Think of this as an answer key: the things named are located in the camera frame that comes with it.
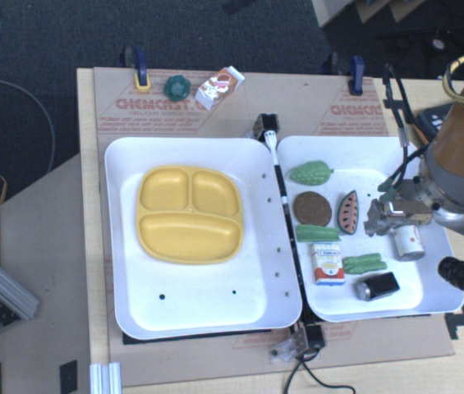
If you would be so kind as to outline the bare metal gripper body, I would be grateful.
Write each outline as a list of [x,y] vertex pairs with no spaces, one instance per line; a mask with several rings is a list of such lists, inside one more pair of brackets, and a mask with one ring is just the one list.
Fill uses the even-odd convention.
[[441,208],[440,203],[426,193],[421,177],[403,180],[397,188],[387,193],[383,204],[384,214],[395,227],[428,224],[433,213]]

